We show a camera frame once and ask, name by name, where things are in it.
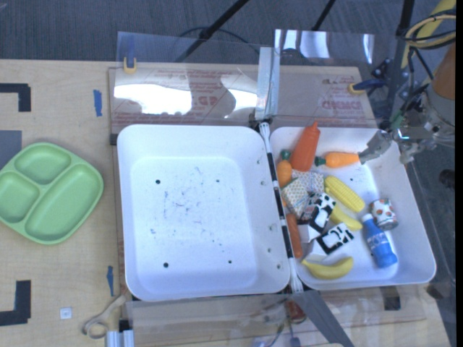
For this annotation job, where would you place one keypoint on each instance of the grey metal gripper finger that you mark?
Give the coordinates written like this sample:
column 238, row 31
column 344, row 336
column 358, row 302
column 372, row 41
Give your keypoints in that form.
column 380, row 141
column 367, row 154

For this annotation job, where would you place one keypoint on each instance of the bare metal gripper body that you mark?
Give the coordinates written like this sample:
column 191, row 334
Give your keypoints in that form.
column 430, row 136

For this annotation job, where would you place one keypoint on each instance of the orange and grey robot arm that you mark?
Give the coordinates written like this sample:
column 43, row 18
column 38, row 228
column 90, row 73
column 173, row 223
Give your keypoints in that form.
column 446, row 74

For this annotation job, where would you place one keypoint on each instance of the orange carrot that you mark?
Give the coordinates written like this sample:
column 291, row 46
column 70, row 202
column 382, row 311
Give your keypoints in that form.
column 284, row 172
column 340, row 159

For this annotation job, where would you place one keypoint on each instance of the yellow corn cob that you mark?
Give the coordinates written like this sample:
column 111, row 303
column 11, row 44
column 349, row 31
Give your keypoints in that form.
column 343, row 193

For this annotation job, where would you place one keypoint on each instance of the patterned paper carton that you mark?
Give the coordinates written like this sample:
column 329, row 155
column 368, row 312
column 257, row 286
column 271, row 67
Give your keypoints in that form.
column 313, row 180
column 294, row 195

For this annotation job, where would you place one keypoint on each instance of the white can orange print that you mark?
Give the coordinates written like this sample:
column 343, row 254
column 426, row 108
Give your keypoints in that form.
column 384, row 213

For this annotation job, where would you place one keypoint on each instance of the orange squeeze bottle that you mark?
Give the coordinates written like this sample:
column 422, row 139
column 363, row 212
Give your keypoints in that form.
column 305, row 148

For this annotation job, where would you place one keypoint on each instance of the yellow banana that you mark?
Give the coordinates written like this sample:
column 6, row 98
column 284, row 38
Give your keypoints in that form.
column 347, row 222
column 331, row 269

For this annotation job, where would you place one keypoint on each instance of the black and white carton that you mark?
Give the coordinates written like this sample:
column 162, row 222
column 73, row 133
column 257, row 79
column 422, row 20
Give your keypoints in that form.
column 334, row 239
column 322, row 212

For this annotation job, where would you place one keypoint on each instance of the brown cardboard board red print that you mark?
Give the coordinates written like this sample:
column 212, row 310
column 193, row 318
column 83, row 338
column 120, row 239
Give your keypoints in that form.
column 304, row 92

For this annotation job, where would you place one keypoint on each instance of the blue bottle white cap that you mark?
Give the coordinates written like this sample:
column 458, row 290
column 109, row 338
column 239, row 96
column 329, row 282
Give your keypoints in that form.
column 380, row 244

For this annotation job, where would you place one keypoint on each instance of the thin black and white rod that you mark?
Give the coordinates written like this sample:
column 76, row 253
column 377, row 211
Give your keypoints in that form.
column 278, row 193

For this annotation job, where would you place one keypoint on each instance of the white plastic tray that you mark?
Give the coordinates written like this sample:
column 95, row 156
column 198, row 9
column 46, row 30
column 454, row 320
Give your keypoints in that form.
column 188, row 212
column 408, row 251

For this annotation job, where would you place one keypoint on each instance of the orange sausage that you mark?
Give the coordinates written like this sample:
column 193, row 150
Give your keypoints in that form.
column 295, row 237

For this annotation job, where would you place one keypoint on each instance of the black tripod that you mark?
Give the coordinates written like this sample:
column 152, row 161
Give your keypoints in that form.
column 207, row 33

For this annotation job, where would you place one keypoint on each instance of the green divided plate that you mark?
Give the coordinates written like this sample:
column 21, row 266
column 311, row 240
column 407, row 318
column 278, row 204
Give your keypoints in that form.
column 61, row 204

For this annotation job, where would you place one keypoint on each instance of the small white square tile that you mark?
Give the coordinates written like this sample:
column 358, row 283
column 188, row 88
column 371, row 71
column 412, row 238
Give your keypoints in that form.
column 66, row 313

